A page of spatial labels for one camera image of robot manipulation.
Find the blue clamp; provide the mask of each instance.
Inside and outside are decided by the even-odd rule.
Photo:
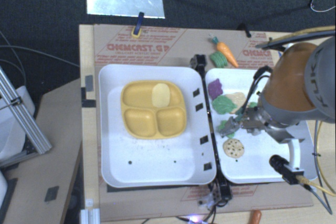
[[[140,12],[138,16],[138,22],[136,23],[137,25],[133,27],[132,29],[132,37],[138,38],[141,35],[141,24],[143,21],[143,17],[145,16],[145,13]]]

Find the toy carrot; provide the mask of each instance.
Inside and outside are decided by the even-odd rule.
[[[233,65],[234,67],[238,67],[238,63],[233,56],[233,53],[229,49],[229,47],[224,42],[218,42],[217,43],[217,50],[220,51],[227,59],[227,61]]]

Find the dark floor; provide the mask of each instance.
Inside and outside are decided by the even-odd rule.
[[[335,9],[315,13],[309,0],[163,0],[166,19],[146,19],[145,25],[296,31],[335,24]],[[316,9],[335,5],[335,0],[315,0]],[[79,63],[80,24],[134,24],[134,18],[93,16],[86,13],[86,0],[0,0],[0,30],[15,46],[40,50]],[[0,37],[0,45],[5,40]],[[79,78],[79,68],[31,52],[17,50],[27,73],[27,88],[33,101],[67,82]],[[0,50],[0,65],[13,84],[23,84],[12,52]]]

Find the yellow plate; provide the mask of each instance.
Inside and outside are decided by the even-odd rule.
[[[127,131],[136,138],[176,137],[186,127],[183,95],[169,81],[141,80],[128,83],[121,92],[121,113]]]

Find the purple toy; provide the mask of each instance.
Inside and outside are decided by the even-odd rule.
[[[222,84],[219,79],[208,84],[208,94],[212,100],[215,100],[219,95],[223,94]]]

